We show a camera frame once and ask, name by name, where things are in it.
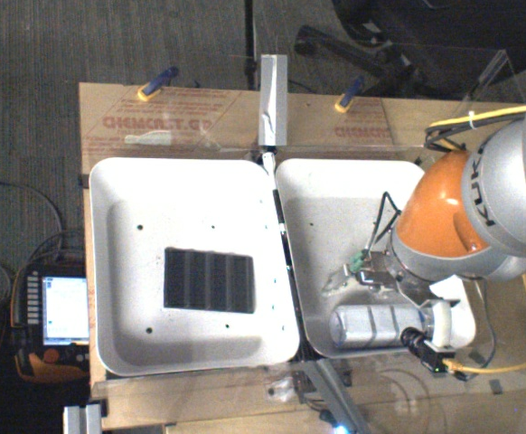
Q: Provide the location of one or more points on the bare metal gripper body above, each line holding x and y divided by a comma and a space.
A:
380, 275

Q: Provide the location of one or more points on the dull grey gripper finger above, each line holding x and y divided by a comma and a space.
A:
335, 283
352, 273

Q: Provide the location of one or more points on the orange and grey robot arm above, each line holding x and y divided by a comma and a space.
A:
434, 215

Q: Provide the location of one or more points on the clear plastic bottle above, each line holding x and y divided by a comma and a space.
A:
371, 326

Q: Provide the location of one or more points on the white plastic tray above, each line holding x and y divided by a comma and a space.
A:
127, 183
326, 197

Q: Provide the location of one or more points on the black ribbed rectangular pad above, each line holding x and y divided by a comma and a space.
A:
209, 280

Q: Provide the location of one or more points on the brown cardboard board red print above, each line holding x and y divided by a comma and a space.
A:
105, 106

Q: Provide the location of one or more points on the black cylinder on white bracket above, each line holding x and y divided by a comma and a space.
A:
419, 344

